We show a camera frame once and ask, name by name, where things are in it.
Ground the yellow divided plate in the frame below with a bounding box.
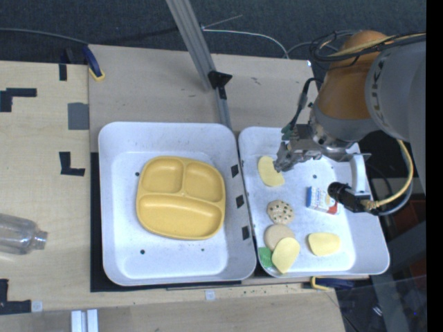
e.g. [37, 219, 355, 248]
[135, 155, 227, 241]

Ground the green flat toy piece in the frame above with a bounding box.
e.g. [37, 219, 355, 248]
[257, 246, 275, 269]

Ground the clear plastic bottle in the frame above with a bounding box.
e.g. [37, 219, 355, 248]
[0, 212, 49, 256]

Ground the white blue red carton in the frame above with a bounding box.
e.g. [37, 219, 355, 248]
[305, 185, 341, 216]

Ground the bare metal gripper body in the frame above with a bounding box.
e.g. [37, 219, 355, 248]
[285, 123, 354, 162]

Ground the yellow potato slice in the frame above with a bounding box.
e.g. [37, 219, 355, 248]
[257, 155, 286, 188]
[307, 232, 341, 257]
[271, 237, 301, 275]

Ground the white plastic tray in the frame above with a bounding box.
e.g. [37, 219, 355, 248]
[98, 121, 257, 287]
[237, 126, 391, 279]

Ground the plain beige round biscuit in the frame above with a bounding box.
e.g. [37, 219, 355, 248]
[263, 223, 296, 252]

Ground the beige biscuit with dark dots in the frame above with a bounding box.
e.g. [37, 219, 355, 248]
[266, 199, 296, 225]

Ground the black cylinder on white bracket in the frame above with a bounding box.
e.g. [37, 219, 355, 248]
[327, 152, 373, 214]

